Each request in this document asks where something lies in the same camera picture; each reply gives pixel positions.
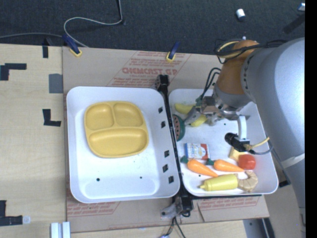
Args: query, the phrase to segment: wooden table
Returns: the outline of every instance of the wooden table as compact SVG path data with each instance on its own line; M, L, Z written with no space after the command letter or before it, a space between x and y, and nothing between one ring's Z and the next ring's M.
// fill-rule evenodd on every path
M8 81L0 81L0 200L6 216L30 216L31 223L0 227L0 237L50 237L52 222L66 221L63 94L49 92L49 75L62 74L62 48L0 44L0 65L26 63L26 70L10 70ZM61 126L45 126L43 109L51 109L51 120ZM243 221L188 224L185 236L245 238ZM89 237L154 237L168 227L113 230L72 234ZM170 235L181 237L178 228Z

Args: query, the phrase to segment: yellow plate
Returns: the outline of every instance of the yellow plate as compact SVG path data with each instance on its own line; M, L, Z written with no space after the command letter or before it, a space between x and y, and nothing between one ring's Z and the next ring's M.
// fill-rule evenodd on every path
M102 158L135 155L149 143L142 112L130 102L110 101L89 106L84 126L90 149Z

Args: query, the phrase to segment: cardboard sheet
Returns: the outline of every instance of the cardboard sheet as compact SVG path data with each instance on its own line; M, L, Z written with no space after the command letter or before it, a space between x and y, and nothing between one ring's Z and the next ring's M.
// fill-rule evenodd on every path
M63 47L64 100L67 92L76 86L151 87L160 74L169 75L170 92L178 88L203 89L209 71L214 67L221 68L216 56L176 54L170 63L165 59L167 53L81 49L82 56L76 58ZM65 101L64 119L67 158ZM68 189L66 204L67 220L74 233L170 225L170 220L160 218L160 210L171 204L170 198L83 204L77 202ZM212 198L194 200L191 216L181 218L180 222L192 224L268 216L263 196Z

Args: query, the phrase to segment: gray tape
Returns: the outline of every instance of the gray tape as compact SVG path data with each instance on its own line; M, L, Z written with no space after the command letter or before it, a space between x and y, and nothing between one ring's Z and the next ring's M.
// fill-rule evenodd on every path
M299 156L296 156L296 157L292 157L292 158L289 158L285 161L282 161L281 162L281 165L284 169L292 166L292 165L295 165L297 163L299 163L300 161L302 161L303 159L305 159L305 153L299 155Z
M63 93L63 75L49 74L49 93Z

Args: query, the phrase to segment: white dish tray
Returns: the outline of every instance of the white dish tray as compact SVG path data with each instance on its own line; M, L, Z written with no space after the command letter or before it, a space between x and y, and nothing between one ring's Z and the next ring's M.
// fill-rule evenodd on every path
M169 95L169 104L171 107L171 113L185 118L184 115L178 113L175 110L176 103L193 105L195 100L202 94L202 89L176 89ZM205 96L211 96L212 90L209 90ZM247 120L247 137L250 140L250 144L257 144L263 141L266 136L260 120L257 106L254 103L249 103L240 112L240 115L249 115ZM184 137L176 142L179 159L185 155L185 143L206 143L209 146L211 153L211 159L224 159L228 162L236 164L231 160L228 155L231 146L225 142L224 136L228 133L238 133L237 121L230 121L227 119L218 121L214 126L210 126L206 123L198 126L191 127L187 125L185 127ZM265 152L269 149L268 144L264 144L261 147L256 148L257 152ZM254 194L270 194L276 191L278 187L278 178L273 164L271 154L255 155L256 168L254 173L258 176L259 183L252 192L245 192L240 189L224 190L224 191L210 191L207 192L201 188L204 180L209 179L208 176L198 175L187 168L187 165L180 163L183 182L185 188L193 195L203 196L228 196L228 195L254 195ZM216 171L219 175L229 174L228 172ZM244 172L239 173L240 179L247 178Z
M89 148L85 110L94 103L128 101L139 107L149 144L133 156L100 158ZM162 95L150 88L75 87L67 94L70 189L83 203L174 196L180 181Z

